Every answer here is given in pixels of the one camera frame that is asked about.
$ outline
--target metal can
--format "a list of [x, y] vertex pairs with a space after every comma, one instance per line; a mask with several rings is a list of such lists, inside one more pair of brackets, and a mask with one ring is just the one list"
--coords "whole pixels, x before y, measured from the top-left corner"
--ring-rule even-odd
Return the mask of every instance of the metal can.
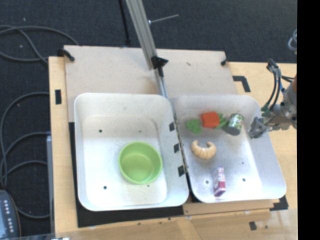
[[225, 131], [233, 136], [239, 135], [241, 132], [241, 128], [244, 125], [244, 120], [245, 118], [242, 114], [231, 114]]

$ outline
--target black floor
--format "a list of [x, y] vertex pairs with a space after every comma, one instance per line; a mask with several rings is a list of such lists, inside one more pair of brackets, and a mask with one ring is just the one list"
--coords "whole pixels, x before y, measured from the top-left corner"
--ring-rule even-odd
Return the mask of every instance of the black floor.
[[[225, 51], [229, 61], [296, 63], [287, 42], [297, 28], [298, 0], [143, 0], [150, 20], [179, 14], [153, 23], [155, 45], [163, 49]], [[139, 47], [125, 5], [132, 47]], [[0, 53], [15, 58], [37, 58], [18, 31], [10, 26], [42, 26], [70, 35], [80, 45], [119, 46], [126, 43], [118, 0], [0, 0]], [[74, 42], [59, 33], [25, 29], [43, 57], [55, 56]], [[43, 61], [18, 62], [0, 55], [0, 116], [22, 95], [48, 92], [48, 65]], [[18, 138], [50, 130], [49, 99], [28, 97], [10, 109], [3, 124], [5, 149]], [[46, 137], [31, 136], [12, 148], [7, 168], [32, 160], [47, 160]], [[49, 212], [47, 168], [21, 167], [8, 175], [6, 190], [18, 208], [31, 215]], [[49, 233], [46, 219], [20, 215], [24, 236]]]

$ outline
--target white tray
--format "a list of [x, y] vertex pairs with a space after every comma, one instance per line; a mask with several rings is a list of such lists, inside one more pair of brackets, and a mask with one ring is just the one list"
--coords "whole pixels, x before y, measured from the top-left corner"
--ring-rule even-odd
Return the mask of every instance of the white tray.
[[[188, 95], [173, 102], [178, 130], [183, 145], [193, 194], [204, 203], [278, 199], [286, 192], [276, 154], [268, 133], [251, 139], [248, 130], [254, 117], [260, 117], [260, 107], [245, 95]], [[244, 116], [244, 126], [238, 136], [227, 134], [222, 129], [202, 128], [194, 134], [186, 128], [186, 121], [199, 119], [203, 113], [216, 111], [227, 119], [232, 113]], [[199, 146], [213, 142], [217, 152], [210, 160], [202, 160], [191, 151], [191, 142], [199, 140]], [[226, 192], [214, 196], [213, 171], [224, 167]]]
[[[178, 168], [183, 156], [171, 103], [160, 95], [84, 93], [74, 102], [78, 197], [91, 211], [115, 211], [182, 205], [189, 189]], [[161, 154], [163, 171], [156, 181], [127, 182], [118, 154], [133, 141], [153, 145]]]

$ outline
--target bowl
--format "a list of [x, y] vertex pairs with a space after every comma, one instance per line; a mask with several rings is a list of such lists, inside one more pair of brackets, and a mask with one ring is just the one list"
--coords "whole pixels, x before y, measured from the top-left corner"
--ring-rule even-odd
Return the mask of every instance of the bowl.
[[134, 141], [125, 145], [118, 159], [123, 177], [133, 184], [155, 181], [163, 169], [160, 153], [150, 144]]

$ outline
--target croissant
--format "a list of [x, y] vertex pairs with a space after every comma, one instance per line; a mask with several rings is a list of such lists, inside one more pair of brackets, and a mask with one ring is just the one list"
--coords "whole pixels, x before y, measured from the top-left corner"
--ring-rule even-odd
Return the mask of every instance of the croissant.
[[196, 155], [197, 157], [199, 157], [201, 159], [208, 160], [208, 159], [212, 158], [217, 152], [216, 145], [213, 144], [210, 141], [208, 141], [206, 143], [206, 145], [208, 147], [200, 147], [198, 144], [199, 144], [199, 141], [198, 140], [194, 140], [191, 143], [191, 150], [192, 150], [194, 155]]

